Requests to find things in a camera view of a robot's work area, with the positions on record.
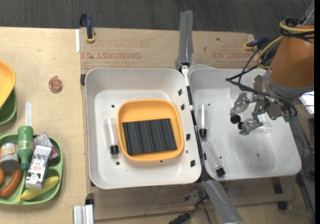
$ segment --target orange tray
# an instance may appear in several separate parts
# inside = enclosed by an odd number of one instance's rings
[[[0,109],[8,99],[16,83],[16,75],[13,69],[0,60]]]
[[[136,122],[167,118],[171,120],[175,143],[177,146],[176,150],[142,153],[136,155],[128,154],[126,139],[124,136],[125,132],[122,125],[124,122]],[[120,147],[125,156],[131,160],[158,161],[170,159],[178,156],[183,149],[184,139],[179,114],[175,106],[169,101],[162,99],[139,99],[127,101],[119,107],[117,120]]]

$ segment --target toy milk carton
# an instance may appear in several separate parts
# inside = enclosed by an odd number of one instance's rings
[[[48,167],[49,156],[51,153],[51,147],[39,146],[35,147],[33,156],[31,159],[30,167],[25,178],[26,188],[42,189],[44,176]]]

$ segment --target green bottle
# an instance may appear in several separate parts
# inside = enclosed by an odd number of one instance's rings
[[[20,170],[28,171],[33,154],[33,132],[31,126],[21,126],[18,129],[18,156],[21,159]]]

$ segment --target black ribbed mat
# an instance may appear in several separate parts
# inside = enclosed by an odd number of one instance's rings
[[[129,155],[177,148],[170,119],[124,122],[123,130]]]

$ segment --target toy banana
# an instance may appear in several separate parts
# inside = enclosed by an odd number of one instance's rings
[[[35,188],[28,188],[22,193],[21,196],[18,196],[15,200],[17,202],[19,202],[20,200],[31,200],[52,189],[55,185],[58,184],[59,180],[60,179],[58,176],[46,178],[43,182],[44,186],[41,190]]]

